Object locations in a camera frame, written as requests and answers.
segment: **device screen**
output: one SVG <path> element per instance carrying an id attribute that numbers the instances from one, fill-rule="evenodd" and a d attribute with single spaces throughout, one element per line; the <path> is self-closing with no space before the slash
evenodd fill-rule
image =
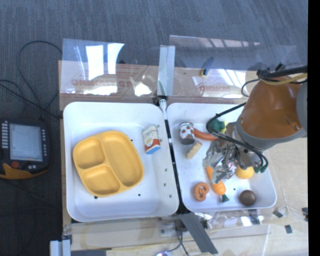
<path id="1" fill-rule="evenodd" d="M 10 158 L 12 160 L 43 161 L 39 126 L 10 123 Z"/>

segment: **gray floor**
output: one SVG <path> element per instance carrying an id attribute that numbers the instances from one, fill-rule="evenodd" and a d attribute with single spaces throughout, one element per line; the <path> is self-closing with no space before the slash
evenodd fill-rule
<path id="1" fill-rule="evenodd" d="M 35 104 L 58 114 L 64 38 L 125 43 L 137 51 L 167 45 L 170 35 L 259 42 L 265 49 L 296 46 L 287 66 L 298 67 L 308 64 L 308 11 L 308 0 L 0 0 L 0 117 L 38 119 Z M 143 50 L 131 54 L 148 62 Z M 272 50 L 255 60 L 247 63 L 253 70 L 281 61 Z M 62 215 L 53 210 L 62 203 L 59 120 L 49 114 L 44 119 L 52 141 L 50 170 L 0 180 L 1 256 L 46 256 L 49 242 L 61 239 Z M 51 209 L 15 211 L 30 207 Z"/>

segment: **yellow plate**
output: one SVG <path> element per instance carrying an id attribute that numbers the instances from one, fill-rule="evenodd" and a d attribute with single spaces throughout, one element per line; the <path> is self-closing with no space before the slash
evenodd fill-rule
<path id="1" fill-rule="evenodd" d="M 75 168 L 85 188 L 96 197 L 106 197 L 137 185 L 144 176 L 139 154 L 124 133 L 101 132 L 77 143 Z"/>

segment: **brown ball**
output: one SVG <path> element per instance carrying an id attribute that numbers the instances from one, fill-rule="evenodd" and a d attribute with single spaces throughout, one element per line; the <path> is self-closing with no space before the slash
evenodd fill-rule
<path id="1" fill-rule="evenodd" d="M 254 192 L 247 189 L 241 192 L 239 200 L 245 206 L 252 206 L 256 202 L 257 197 Z"/>

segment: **toy donut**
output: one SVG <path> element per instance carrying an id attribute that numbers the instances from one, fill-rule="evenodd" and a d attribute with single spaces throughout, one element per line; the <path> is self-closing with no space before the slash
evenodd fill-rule
<path id="1" fill-rule="evenodd" d="M 206 194 L 208 192 L 209 192 L 209 186 L 204 182 L 198 183 L 197 185 L 195 185 L 193 189 L 195 199 L 200 202 L 206 199 Z"/>

